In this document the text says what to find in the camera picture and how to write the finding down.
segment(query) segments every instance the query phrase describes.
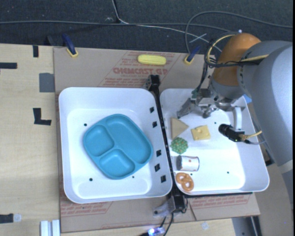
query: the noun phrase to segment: wire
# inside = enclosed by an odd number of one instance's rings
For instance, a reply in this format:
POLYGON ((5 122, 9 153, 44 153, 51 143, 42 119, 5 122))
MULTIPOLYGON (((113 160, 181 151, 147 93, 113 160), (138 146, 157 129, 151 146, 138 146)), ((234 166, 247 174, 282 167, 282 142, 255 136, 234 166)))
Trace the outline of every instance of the wire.
POLYGON ((120 17, 119 17, 119 13, 118 13, 118 10, 117 10, 117 6, 116 6, 116 3, 115 3, 115 0, 112 0, 112 4, 113 4, 113 7, 114 7, 114 10, 115 10, 115 14, 116 14, 116 17, 118 18, 118 20, 124 24, 128 24, 127 22, 125 22, 124 20, 122 20, 120 17))
POLYGON ((206 50, 205 63, 208 64, 210 67, 234 66, 234 64, 226 64, 226 63, 217 64, 215 60, 214 60, 214 62, 212 62, 212 59, 210 58, 210 54, 211 54, 211 51, 212 51, 213 47, 218 42, 222 41, 223 39, 225 39, 227 37, 232 37, 232 36, 235 36, 237 34, 238 34, 238 32, 224 33, 220 37, 218 37, 216 40, 214 40, 212 43, 210 43, 209 46, 207 47, 207 50, 206 50))
POLYGON ((206 63, 204 63, 203 65, 203 69, 202 69, 202 75, 201 75, 201 79, 200 79, 200 83, 199 85, 196 87, 195 91, 199 92, 202 86, 203 81, 205 80, 206 76, 207 76, 207 67, 208 65, 206 63))
POLYGON ((247 144, 260 145, 260 144, 264 144, 266 141, 264 140, 262 142, 255 143, 255 142, 251 142, 249 140, 245 140, 244 142, 247 143, 247 144))
POLYGON ((164 225, 164 223, 165 223, 165 220, 166 220, 166 218, 167 218, 167 216, 165 216, 165 217, 164 217, 164 219, 163 219, 163 221, 162 221, 162 223, 161 223, 161 225, 160 225, 159 227, 163 227, 163 225, 164 225))
MULTIPOLYGON (((231 16, 235 16, 235 17, 247 19, 247 20, 250 20, 250 21, 254 21, 254 22, 257 22, 257 23, 265 24, 265 25, 270 25, 270 26, 279 27, 279 28, 293 29, 293 26, 285 26, 285 25, 273 24, 273 23, 269 23, 269 22, 266 22, 266 21, 262 21, 262 20, 258 20, 258 19, 254 19, 254 18, 250 18, 250 17, 246 17, 246 16, 242 16, 242 15, 239 15, 239 14, 231 13, 231 12, 226 12, 226 11, 204 11, 204 12, 200 12, 200 13, 194 15, 193 17, 191 17, 189 19, 189 21, 188 21, 188 23, 186 25, 185 32, 188 32, 188 28, 191 25, 191 22, 196 17, 199 17, 201 15, 205 15, 205 14, 224 14, 224 15, 231 15, 231 16)), ((186 45, 186 49, 187 49, 188 53, 190 53, 190 49, 189 49, 188 41, 187 41, 187 34, 185 34, 185 45, 186 45)))
POLYGON ((167 229, 166 229, 165 233, 163 234, 163 236, 165 236, 167 234, 169 228, 171 227, 171 224, 172 224, 173 220, 174 220, 174 213, 172 212, 172 218, 171 218, 171 220, 170 220, 170 222, 169 222, 169 224, 167 226, 167 229))
POLYGON ((256 57, 251 57, 251 58, 247 58, 247 59, 242 59, 241 61, 254 61, 254 60, 260 60, 260 59, 265 59, 266 57, 268 57, 269 54, 266 55, 260 55, 260 56, 256 56, 256 57))
POLYGON ((247 140, 247 139, 249 139, 249 138, 251 138, 251 137, 258 136, 258 135, 260 135, 261 133, 262 133, 262 131, 260 130, 260 131, 258 131, 257 133, 254 133, 254 134, 252 134, 252 135, 239 134, 239 137, 241 138, 242 141, 245 141, 245 140, 247 140))
MULTIPOLYGON (((182 30, 174 29, 174 28, 168 28, 168 27, 162 27, 162 26, 185 26, 185 23, 126 23, 123 24, 116 24, 116 23, 96 23, 96 22, 77 22, 77 21, 61 21, 61 20, 24 20, 24 21, 5 21, 0 22, 0 25, 12 25, 12 24, 72 24, 72 25, 91 25, 91 26, 106 26, 106 27, 150 27, 150 28, 159 28, 159 29, 166 29, 166 30, 174 30, 177 32, 185 33, 182 30)), ((210 28, 214 30, 221 30, 221 31, 228 31, 226 29, 220 28, 220 27, 214 27, 214 26, 208 26, 208 25, 201 25, 201 24, 191 24, 192 26, 196 27, 203 27, 203 28, 210 28)), ((201 38, 200 36, 188 33, 189 36, 193 36, 195 38, 202 39, 203 41, 209 43, 206 39, 201 38)))

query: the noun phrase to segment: cheese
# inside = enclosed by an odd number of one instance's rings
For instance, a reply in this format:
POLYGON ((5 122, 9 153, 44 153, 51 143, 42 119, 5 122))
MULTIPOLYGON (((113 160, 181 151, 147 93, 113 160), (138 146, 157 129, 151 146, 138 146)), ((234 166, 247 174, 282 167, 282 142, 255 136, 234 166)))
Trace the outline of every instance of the cheese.
POLYGON ((211 134, 210 134, 210 131, 209 131, 207 125, 193 128, 193 129, 191 129, 191 133, 192 133, 193 139, 195 141, 208 140, 211 138, 211 134))
POLYGON ((181 120, 172 117, 171 118, 171 135, 172 135, 172 140, 180 135, 183 131, 185 131, 189 126, 182 122, 181 120))

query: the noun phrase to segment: toy bread slice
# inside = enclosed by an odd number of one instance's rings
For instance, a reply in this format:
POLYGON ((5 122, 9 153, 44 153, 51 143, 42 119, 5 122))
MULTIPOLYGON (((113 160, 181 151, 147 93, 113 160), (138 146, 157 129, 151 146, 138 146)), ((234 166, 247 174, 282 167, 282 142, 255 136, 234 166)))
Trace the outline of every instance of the toy bread slice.
POLYGON ((181 120, 172 117, 171 118, 171 131, 172 131, 172 140, 185 131, 189 126, 182 122, 181 120))
POLYGON ((197 140, 208 140, 208 139, 211 138, 211 134, 210 134, 210 132, 208 130, 207 125, 192 128, 191 133, 192 133, 193 139, 195 141, 197 141, 197 140))

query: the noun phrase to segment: blue divided plate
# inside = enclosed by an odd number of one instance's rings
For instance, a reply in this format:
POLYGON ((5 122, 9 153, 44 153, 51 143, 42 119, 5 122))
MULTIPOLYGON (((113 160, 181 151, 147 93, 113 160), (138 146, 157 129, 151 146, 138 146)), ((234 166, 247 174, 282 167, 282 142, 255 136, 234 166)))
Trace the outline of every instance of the blue divided plate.
POLYGON ((83 145, 98 168, 109 178, 134 174, 153 155, 153 147, 142 130, 127 116, 115 114, 87 130, 83 145))

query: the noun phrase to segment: drain hole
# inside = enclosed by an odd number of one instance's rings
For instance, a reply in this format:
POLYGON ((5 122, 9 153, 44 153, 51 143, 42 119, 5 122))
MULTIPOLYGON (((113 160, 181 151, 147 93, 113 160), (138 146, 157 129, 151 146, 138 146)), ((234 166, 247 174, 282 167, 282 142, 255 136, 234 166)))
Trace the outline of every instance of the drain hole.
POLYGON ((159 171, 161 169, 161 167, 159 166, 159 164, 156 164, 154 166, 155 172, 159 171))
POLYGON ((163 183, 165 181, 166 181, 166 176, 165 175, 161 176, 161 183, 163 183))

